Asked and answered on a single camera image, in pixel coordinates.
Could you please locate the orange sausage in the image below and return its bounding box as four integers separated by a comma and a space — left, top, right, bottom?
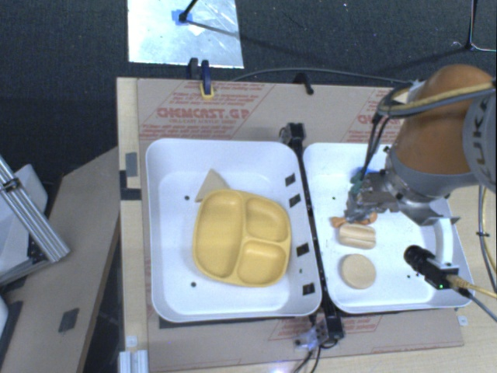
329, 211, 379, 229

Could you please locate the tan hot dog bun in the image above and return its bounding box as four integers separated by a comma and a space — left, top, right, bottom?
336, 223, 378, 250

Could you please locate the black cylinder on white bracket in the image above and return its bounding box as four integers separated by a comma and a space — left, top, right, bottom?
403, 215, 461, 291

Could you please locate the black block with thin wires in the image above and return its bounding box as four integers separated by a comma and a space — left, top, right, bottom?
323, 312, 346, 342
279, 122, 308, 146

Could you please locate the beige triangular bread slice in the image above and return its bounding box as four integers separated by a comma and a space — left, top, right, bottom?
194, 168, 231, 204

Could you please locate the round beige biscuit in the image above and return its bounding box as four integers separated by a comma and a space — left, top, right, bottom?
339, 253, 377, 290

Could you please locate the white plastic tray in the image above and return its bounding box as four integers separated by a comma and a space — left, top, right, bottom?
145, 138, 324, 323
301, 142, 475, 315

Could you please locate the thin black rod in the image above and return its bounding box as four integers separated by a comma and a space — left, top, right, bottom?
294, 138, 335, 326

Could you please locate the yellow divided plate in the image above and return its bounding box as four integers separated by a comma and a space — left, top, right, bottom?
192, 188, 293, 288

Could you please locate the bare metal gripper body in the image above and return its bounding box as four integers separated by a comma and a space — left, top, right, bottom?
349, 171, 412, 214

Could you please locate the brown cardboard board red print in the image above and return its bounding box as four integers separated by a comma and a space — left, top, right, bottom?
136, 78, 465, 373

